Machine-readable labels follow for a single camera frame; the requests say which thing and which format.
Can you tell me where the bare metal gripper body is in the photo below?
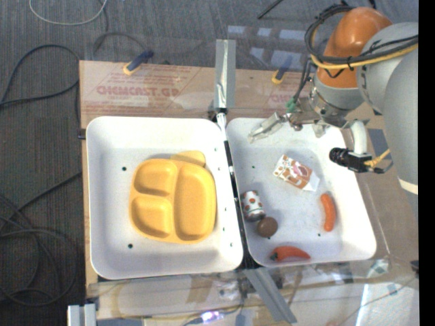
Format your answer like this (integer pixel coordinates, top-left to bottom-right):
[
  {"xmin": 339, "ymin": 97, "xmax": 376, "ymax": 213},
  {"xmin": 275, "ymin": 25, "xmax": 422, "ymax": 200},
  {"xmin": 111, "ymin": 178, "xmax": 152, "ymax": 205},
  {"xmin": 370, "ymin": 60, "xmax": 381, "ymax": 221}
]
[{"xmin": 285, "ymin": 93, "xmax": 351, "ymax": 130}]

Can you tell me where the thin black and white rod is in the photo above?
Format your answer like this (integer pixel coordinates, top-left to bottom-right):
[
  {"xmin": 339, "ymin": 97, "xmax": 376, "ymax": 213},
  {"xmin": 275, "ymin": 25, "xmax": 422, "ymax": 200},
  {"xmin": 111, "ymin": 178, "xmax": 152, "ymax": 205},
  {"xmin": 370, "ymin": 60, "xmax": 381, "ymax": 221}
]
[{"xmin": 215, "ymin": 111, "xmax": 254, "ymax": 270}]

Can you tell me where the white and orange carton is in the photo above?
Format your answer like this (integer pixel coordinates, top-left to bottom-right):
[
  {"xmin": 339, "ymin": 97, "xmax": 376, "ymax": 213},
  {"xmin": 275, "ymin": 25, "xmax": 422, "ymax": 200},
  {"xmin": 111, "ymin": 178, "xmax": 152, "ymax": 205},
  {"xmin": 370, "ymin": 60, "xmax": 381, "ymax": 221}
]
[{"xmin": 272, "ymin": 153, "xmax": 321, "ymax": 193}]

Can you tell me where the white can with red print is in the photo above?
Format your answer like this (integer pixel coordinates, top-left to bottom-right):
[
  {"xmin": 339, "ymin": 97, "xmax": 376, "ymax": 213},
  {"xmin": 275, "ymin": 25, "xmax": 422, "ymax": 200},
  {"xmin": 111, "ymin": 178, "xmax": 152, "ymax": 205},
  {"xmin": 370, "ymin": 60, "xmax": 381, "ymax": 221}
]
[{"xmin": 240, "ymin": 190, "xmax": 266, "ymax": 222}]

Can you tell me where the orange sausage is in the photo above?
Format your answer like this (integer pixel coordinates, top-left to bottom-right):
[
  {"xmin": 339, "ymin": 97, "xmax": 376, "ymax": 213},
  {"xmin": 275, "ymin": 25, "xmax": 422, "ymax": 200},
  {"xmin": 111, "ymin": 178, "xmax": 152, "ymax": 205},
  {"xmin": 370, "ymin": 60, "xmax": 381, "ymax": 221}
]
[{"xmin": 319, "ymin": 192, "xmax": 337, "ymax": 233}]

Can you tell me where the white plastic tray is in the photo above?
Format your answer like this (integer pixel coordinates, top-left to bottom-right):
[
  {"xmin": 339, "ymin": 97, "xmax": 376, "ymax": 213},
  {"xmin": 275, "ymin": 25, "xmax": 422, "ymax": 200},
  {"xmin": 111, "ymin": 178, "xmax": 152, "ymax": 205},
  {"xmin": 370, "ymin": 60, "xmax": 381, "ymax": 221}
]
[
  {"xmin": 225, "ymin": 116, "xmax": 377, "ymax": 268},
  {"xmin": 85, "ymin": 115, "xmax": 244, "ymax": 280}
]

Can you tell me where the brown round toy food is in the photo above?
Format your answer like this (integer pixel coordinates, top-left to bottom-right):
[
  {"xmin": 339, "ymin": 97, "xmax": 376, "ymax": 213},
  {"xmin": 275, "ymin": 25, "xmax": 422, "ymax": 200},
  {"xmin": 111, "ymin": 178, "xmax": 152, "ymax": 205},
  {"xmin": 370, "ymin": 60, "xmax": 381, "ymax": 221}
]
[{"xmin": 256, "ymin": 216, "xmax": 279, "ymax": 239}]

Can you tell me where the yellow divided plate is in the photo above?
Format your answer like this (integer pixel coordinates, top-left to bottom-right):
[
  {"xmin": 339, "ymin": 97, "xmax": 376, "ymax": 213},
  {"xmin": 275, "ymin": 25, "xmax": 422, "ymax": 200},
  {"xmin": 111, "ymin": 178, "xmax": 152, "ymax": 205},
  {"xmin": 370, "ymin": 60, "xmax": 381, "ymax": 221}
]
[{"xmin": 128, "ymin": 158, "xmax": 218, "ymax": 245}]

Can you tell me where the orange carrot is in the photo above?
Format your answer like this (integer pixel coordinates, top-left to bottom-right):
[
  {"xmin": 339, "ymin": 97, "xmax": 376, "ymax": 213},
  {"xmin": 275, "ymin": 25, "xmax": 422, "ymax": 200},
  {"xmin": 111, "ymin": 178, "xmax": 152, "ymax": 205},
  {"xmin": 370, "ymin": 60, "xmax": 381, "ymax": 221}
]
[{"xmin": 269, "ymin": 245, "xmax": 311, "ymax": 263}]

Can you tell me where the brown cardboard board, red print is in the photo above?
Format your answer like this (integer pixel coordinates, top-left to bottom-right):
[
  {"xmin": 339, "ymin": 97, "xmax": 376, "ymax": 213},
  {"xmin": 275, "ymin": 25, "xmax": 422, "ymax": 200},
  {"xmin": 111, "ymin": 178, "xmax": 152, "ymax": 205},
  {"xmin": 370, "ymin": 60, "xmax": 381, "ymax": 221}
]
[{"xmin": 78, "ymin": 59, "xmax": 392, "ymax": 287}]

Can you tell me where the black cylinder on white bracket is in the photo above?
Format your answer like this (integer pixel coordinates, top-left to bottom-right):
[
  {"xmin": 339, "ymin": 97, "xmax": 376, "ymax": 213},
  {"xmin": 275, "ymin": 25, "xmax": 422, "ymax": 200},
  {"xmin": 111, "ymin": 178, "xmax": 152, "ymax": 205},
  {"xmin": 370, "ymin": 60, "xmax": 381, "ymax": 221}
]
[{"xmin": 328, "ymin": 120, "xmax": 374, "ymax": 174}]

